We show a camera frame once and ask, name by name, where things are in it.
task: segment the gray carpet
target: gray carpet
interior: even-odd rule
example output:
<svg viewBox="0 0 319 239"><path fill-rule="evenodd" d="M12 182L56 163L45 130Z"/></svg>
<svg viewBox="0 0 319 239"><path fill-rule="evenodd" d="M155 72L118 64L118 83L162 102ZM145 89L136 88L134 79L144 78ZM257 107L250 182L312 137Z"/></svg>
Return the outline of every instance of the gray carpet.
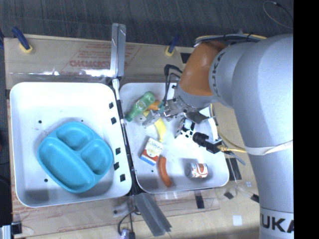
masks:
<svg viewBox="0 0 319 239"><path fill-rule="evenodd" d="M294 0L0 0L0 28L7 37L17 26L24 33L110 39L105 25L127 26L127 41L193 46L196 37L243 30L270 37L292 33ZM0 50L0 178L9 179L3 51Z"/></svg>

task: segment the robotic arm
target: robotic arm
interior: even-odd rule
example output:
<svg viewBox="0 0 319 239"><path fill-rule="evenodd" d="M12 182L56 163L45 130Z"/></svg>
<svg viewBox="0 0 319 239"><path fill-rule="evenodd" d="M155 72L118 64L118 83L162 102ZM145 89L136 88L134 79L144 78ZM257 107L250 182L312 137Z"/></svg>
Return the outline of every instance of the robotic arm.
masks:
<svg viewBox="0 0 319 239"><path fill-rule="evenodd" d="M234 109L258 186L260 239L294 238L292 82L290 34L230 46L202 42L162 113L200 122L210 103Z"/></svg>

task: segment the green bottle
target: green bottle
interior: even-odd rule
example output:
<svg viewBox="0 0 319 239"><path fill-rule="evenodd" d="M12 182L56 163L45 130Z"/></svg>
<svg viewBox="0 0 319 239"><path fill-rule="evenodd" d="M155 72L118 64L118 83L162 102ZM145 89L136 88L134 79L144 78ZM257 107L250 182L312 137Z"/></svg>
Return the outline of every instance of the green bottle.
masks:
<svg viewBox="0 0 319 239"><path fill-rule="evenodd" d="M152 103L155 102L154 95L147 91L132 107L131 111L125 115L125 119L130 122L132 119L141 115Z"/></svg>

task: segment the blue plate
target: blue plate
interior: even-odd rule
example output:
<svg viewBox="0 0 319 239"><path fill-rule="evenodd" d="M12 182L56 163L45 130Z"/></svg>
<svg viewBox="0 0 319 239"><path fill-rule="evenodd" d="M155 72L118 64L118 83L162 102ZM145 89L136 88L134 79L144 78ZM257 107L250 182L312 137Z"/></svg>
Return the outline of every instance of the blue plate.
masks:
<svg viewBox="0 0 319 239"><path fill-rule="evenodd" d="M113 163L108 144L79 122L68 122L50 133L40 143L37 158L56 183L73 193L91 189Z"/></svg>

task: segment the red and white can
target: red and white can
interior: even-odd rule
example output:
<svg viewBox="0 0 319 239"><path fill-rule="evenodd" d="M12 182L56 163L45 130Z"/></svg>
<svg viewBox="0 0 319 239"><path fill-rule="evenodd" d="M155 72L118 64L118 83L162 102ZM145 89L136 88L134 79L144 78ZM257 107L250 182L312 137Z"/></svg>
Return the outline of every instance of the red and white can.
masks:
<svg viewBox="0 0 319 239"><path fill-rule="evenodd" d="M208 168L205 163L187 163L185 175L188 178L205 178L208 175Z"/></svg>

